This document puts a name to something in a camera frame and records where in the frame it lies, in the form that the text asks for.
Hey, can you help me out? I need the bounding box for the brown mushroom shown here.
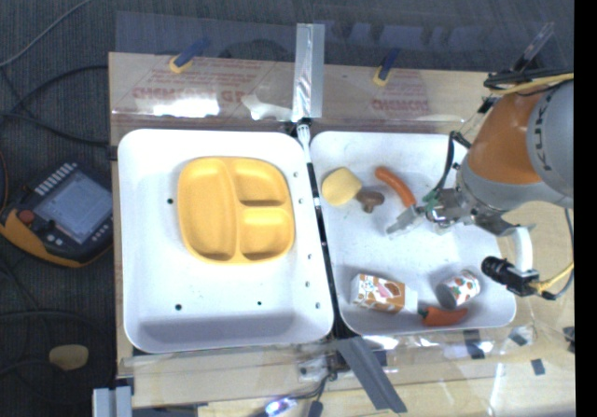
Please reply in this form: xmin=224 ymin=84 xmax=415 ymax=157
xmin=354 ymin=188 xmax=387 ymax=215

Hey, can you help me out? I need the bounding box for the pale yellow bread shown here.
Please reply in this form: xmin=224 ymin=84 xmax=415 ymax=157
xmin=320 ymin=166 xmax=364 ymax=208

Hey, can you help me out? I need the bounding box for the brown cardboard board red print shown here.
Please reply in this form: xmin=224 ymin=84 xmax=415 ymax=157
xmin=107 ymin=50 xmax=576 ymax=408

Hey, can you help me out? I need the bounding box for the black cylinder on white bracket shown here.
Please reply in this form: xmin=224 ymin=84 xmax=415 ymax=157
xmin=480 ymin=223 xmax=541 ymax=298

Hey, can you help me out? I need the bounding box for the white plastic tray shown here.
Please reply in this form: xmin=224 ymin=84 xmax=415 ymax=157
xmin=309 ymin=130 xmax=518 ymax=338
xmin=117 ymin=127 xmax=336 ymax=354

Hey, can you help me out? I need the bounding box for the orange carrot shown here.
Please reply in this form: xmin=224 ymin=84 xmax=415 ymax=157
xmin=417 ymin=305 xmax=469 ymax=328

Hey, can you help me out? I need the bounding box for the white and brown carton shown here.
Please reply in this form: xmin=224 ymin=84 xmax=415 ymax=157
xmin=350 ymin=272 xmax=420 ymax=315

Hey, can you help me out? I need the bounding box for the pale yellow rounded lump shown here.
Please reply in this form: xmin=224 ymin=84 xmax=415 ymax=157
xmin=48 ymin=343 xmax=90 ymax=371

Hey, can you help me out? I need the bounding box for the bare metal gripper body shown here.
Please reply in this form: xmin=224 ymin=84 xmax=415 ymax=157
xmin=423 ymin=188 xmax=478 ymax=233

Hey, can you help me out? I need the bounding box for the white cup with strawberry print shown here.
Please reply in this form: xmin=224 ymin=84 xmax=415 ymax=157
xmin=436 ymin=269 xmax=482 ymax=310

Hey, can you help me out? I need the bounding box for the yellow divided plate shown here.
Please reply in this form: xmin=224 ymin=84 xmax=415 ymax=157
xmin=176 ymin=155 xmax=297 ymax=266

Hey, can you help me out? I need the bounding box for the orange sausage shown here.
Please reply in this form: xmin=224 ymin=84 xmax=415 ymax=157
xmin=374 ymin=165 xmax=418 ymax=209

